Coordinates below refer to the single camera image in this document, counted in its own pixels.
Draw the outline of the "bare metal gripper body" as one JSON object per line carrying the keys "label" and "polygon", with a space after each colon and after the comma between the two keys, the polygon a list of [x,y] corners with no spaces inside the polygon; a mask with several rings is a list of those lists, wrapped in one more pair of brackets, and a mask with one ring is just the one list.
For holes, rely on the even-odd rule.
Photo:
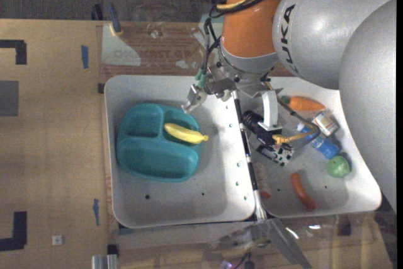
{"label": "bare metal gripper body", "polygon": [[260,92],[274,90],[279,94],[283,88],[275,88],[269,78],[269,72],[250,73],[234,69],[226,61],[219,60],[207,67],[207,76],[204,91],[214,94],[228,89],[230,92],[238,90],[250,98],[260,96]]}

